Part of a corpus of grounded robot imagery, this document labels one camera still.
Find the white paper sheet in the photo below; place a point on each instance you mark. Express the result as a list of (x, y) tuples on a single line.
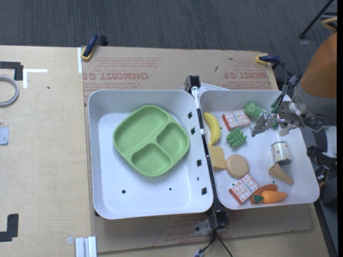
[(211, 86)]

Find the green divided plate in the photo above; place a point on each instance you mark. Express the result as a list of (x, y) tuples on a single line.
[(150, 139)]

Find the yellow banana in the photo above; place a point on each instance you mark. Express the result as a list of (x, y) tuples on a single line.
[(214, 127)]

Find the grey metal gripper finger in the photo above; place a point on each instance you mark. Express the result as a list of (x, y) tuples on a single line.
[(268, 123), (256, 130)]

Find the green bean pods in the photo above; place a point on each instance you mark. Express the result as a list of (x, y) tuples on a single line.
[(236, 137)]

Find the orange carrot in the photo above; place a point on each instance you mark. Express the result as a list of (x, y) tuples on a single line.
[(273, 196)]

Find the yellow cheese wedge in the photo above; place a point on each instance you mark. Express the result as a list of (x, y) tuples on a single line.
[(217, 157)]

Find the grey tape roll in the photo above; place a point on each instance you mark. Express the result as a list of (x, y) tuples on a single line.
[(16, 91)]

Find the tan ice cream cone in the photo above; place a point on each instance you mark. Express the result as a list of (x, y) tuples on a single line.
[(280, 173)]

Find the orange and white carton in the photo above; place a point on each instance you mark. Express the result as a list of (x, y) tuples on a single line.
[(244, 188), (235, 119)]

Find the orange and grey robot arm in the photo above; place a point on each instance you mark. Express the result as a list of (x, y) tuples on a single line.
[(320, 71)]

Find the brown cardboard board red print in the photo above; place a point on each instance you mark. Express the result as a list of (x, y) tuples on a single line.
[(160, 68)]

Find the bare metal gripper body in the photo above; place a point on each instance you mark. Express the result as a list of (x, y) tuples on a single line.
[(308, 120)]

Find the tan round biscuit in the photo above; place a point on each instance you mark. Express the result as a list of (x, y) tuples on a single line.
[(237, 166)]

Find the small white can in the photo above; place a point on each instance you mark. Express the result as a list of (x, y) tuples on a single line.
[(280, 152)]

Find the white plastic tray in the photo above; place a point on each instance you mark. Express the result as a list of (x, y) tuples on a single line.
[(260, 154), (150, 194)]

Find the thin black and white rod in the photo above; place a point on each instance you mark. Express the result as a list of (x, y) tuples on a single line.
[(205, 143)]

